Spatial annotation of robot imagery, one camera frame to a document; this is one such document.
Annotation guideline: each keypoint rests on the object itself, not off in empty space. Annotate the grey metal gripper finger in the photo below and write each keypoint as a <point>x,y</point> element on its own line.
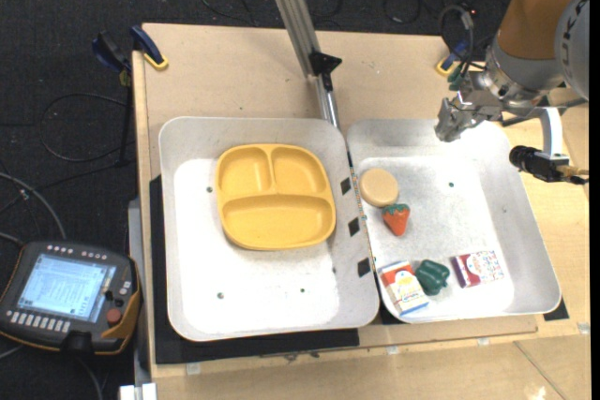
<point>460,124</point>
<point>443,122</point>

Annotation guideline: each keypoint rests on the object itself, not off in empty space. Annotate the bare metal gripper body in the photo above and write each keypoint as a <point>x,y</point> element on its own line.
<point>487,96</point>

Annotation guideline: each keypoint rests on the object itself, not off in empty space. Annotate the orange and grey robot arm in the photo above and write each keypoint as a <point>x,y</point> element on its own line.
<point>534,19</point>

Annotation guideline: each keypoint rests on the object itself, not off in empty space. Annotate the tan round biscuit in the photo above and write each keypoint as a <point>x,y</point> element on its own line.
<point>379,187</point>

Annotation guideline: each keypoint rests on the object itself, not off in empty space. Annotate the white plastic tray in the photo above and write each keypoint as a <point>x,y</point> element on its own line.
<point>459,220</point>
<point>262,285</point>

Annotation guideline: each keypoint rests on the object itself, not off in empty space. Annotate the red toy strawberry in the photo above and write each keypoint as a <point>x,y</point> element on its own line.
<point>396,220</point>

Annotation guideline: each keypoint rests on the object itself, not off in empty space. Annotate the purple and white carton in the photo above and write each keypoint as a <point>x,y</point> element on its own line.
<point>478,269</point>

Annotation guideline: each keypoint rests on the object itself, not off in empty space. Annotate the green toy bell pepper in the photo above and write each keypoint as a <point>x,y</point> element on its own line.
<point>432,277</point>

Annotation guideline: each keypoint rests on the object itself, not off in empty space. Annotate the red and white carton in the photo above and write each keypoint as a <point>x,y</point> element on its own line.
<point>404,290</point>

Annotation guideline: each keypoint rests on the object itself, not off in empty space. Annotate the yellow divided plate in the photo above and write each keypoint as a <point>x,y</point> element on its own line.
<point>276,211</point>

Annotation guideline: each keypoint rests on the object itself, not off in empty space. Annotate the black cylinder on white bracket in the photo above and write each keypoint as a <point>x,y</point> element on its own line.
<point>539,161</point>

